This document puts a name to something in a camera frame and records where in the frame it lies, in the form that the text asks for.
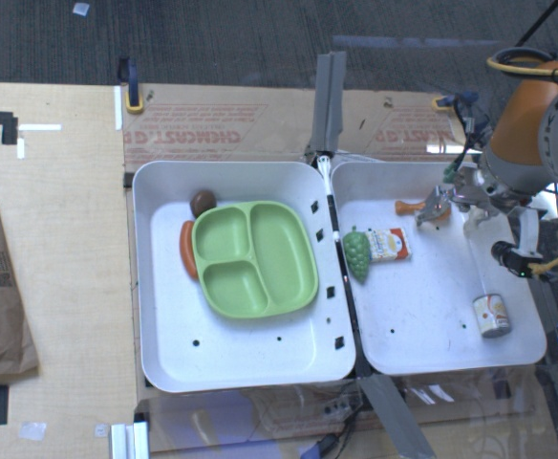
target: green divided plate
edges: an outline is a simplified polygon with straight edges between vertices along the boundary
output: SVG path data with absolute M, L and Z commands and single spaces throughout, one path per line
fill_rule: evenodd
M 272 201 L 214 208 L 197 218 L 192 246 L 208 303 L 226 317 L 281 315 L 317 294 L 317 267 L 305 227 Z

